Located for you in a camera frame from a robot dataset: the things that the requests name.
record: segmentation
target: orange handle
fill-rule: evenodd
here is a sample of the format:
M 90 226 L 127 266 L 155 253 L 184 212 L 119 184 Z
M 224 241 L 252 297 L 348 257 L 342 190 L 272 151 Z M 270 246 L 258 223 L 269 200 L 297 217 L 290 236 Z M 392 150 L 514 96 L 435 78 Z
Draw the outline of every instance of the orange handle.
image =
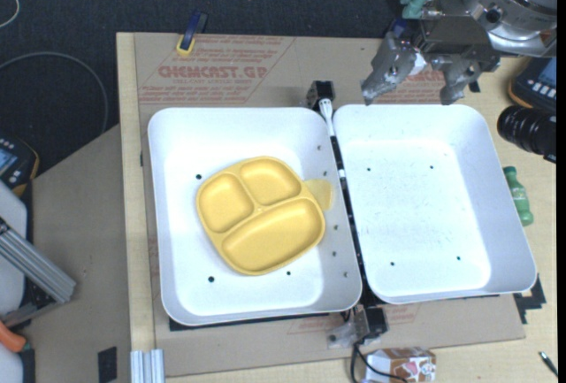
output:
M 26 338 L 13 333 L 6 328 L 5 324 L 0 322 L 0 342 L 10 351 L 19 353 L 24 348 L 24 345 L 26 345 Z

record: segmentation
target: small box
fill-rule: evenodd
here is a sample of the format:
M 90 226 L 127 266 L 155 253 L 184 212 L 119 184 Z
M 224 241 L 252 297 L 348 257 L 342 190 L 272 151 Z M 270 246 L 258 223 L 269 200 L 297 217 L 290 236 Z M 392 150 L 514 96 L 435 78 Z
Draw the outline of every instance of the small box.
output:
M 429 350 L 420 347 L 409 349 L 381 349 L 368 355 L 370 365 L 377 371 L 397 377 L 396 379 L 379 375 L 367 369 L 365 379 L 367 381 L 379 381 L 382 383 L 398 383 L 405 381 L 409 383 L 417 381 L 434 381 L 436 376 L 436 356 Z

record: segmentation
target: green bottle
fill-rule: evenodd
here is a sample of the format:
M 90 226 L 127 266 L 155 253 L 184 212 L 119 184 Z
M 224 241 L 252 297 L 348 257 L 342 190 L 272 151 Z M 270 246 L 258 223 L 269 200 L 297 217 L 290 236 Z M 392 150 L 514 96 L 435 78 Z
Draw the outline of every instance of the green bottle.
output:
M 524 186 L 519 183 L 516 179 L 516 168 L 515 166 L 507 166 L 503 168 L 503 173 L 507 179 L 507 184 L 509 185 L 509 190 L 513 196 L 513 201 L 515 202 L 516 211 L 521 219 L 521 224 L 523 226 L 528 226 L 534 221 L 534 217 L 530 210 L 529 198 L 527 197 L 527 191 Z

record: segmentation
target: black pen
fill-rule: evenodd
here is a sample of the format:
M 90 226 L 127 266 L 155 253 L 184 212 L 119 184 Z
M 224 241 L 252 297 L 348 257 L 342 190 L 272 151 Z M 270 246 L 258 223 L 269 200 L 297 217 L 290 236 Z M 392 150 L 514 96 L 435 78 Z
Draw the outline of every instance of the black pen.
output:
M 555 368 L 555 365 L 553 364 L 553 362 L 550 361 L 550 358 L 547 356 L 547 354 L 544 351 L 540 351 L 539 355 L 542 358 L 542 360 L 545 362 L 545 364 L 547 365 L 548 369 L 550 369 L 553 372 L 553 374 L 556 377 L 558 377 L 558 370 Z

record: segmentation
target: yellow plate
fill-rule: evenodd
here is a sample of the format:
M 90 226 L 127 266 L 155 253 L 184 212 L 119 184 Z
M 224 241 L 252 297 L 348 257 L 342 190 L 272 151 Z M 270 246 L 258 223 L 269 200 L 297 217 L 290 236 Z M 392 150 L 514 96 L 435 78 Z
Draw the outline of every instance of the yellow plate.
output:
M 234 270 L 259 275 L 315 247 L 325 217 L 307 184 L 273 157 L 240 161 L 207 179 L 196 195 L 206 234 Z

